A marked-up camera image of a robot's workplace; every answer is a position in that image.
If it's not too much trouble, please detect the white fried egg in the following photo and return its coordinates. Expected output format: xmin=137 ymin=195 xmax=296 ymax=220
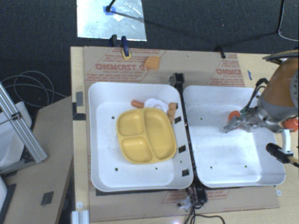
xmin=144 ymin=98 xmax=170 ymax=114

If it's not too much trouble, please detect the black cylinder on white bracket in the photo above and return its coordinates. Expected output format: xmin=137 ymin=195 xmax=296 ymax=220
xmin=265 ymin=128 xmax=295 ymax=165

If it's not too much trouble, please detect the yellow divided plate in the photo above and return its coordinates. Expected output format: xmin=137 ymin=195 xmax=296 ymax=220
xmin=115 ymin=107 xmax=178 ymax=165

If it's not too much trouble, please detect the orange round object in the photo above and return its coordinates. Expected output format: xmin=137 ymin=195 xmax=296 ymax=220
xmin=283 ymin=118 xmax=299 ymax=133
xmin=228 ymin=111 xmax=242 ymax=122

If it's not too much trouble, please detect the orange sausage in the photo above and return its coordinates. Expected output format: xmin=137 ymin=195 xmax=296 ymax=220
xmin=130 ymin=99 xmax=146 ymax=109

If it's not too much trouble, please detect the brown cardboard board red print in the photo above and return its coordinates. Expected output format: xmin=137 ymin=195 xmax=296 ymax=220
xmin=83 ymin=46 xmax=280 ymax=223

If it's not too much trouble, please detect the thin black rod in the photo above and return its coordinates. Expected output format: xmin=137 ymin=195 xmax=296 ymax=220
xmin=178 ymin=84 xmax=199 ymax=189

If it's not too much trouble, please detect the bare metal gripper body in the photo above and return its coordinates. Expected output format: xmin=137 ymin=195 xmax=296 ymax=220
xmin=240 ymin=107 xmax=292 ymax=133

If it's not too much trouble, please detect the tan bread piece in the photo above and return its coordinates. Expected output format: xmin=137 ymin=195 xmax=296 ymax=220
xmin=167 ymin=102 xmax=179 ymax=124

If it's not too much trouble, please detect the white plastic tray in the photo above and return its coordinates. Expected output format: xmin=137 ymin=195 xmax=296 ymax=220
xmin=88 ymin=81 xmax=195 ymax=193
xmin=182 ymin=85 xmax=286 ymax=189

